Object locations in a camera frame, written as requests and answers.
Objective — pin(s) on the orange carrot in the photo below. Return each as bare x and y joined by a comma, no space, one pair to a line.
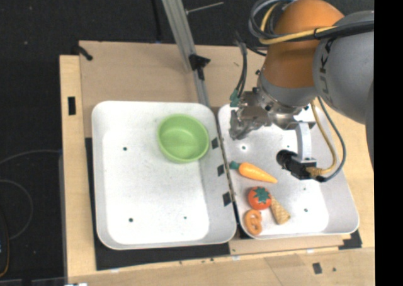
253,172

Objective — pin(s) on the black cylinder on white bracket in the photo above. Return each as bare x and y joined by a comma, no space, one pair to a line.
303,168

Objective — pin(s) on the white plastic tray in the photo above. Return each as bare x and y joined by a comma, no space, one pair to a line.
308,203
151,190

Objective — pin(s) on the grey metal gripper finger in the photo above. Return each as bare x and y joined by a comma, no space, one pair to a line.
245,131
234,124

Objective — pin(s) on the green bowl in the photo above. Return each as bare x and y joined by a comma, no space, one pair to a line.
183,138

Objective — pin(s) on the thin black and white rod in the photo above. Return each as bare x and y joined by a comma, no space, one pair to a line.
225,155

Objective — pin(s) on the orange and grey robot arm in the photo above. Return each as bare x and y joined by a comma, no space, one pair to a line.
292,58

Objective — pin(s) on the tan waffle cone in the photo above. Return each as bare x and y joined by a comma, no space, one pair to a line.
279,212

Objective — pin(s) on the pale wood board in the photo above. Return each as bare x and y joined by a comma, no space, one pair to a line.
135,73

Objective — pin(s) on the orange pretzel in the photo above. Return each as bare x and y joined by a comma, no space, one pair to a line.
253,222

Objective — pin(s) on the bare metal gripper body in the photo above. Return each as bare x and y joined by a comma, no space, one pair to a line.
255,110

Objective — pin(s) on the orange tomato with green top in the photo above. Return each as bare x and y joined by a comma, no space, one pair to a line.
258,199

